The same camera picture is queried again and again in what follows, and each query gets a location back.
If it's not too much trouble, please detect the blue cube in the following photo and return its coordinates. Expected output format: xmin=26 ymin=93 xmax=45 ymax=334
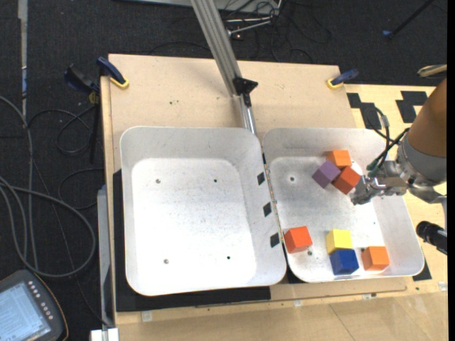
xmin=328 ymin=249 xmax=360 ymax=276

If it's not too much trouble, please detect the pale wood board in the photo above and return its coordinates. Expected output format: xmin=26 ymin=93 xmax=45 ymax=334
xmin=100 ymin=53 xmax=408 ymax=328

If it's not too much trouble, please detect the thin black and white rod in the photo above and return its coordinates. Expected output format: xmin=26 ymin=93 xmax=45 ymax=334
xmin=239 ymin=94 xmax=286 ymax=244

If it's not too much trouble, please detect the orange cube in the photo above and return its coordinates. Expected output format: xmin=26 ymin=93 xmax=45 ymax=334
xmin=331 ymin=166 xmax=363 ymax=195
xmin=360 ymin=246 xmax=391 ymax=272
xmin=326 ymin=149 xmax=353 ymax=171
xmin=283 ymin=225 xmax=314 ymax=254

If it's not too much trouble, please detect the white plastic tray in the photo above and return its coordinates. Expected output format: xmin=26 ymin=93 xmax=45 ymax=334
xmin=119 ymin=125 xmax=288 ymax=297
xmin=262 ymin=127 xmax=426 ymax=284

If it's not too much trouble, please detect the black cylinder on white bracket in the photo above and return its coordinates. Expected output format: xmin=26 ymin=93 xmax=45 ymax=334
xmin=415 ymin=196 xmax=448 ymax=256

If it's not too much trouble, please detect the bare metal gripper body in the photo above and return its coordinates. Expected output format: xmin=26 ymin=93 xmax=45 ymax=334
xmin=370 ymin=160 xmax=416 ymax=197

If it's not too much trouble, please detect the yellow cube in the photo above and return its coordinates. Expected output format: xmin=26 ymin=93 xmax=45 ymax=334
xmin=325 ymin=228 xmax=354 ymax=256

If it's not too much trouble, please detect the purple cube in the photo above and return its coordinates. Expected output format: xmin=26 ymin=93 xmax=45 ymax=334
xmin=311 ymin=160 xmax=342 ymax=189

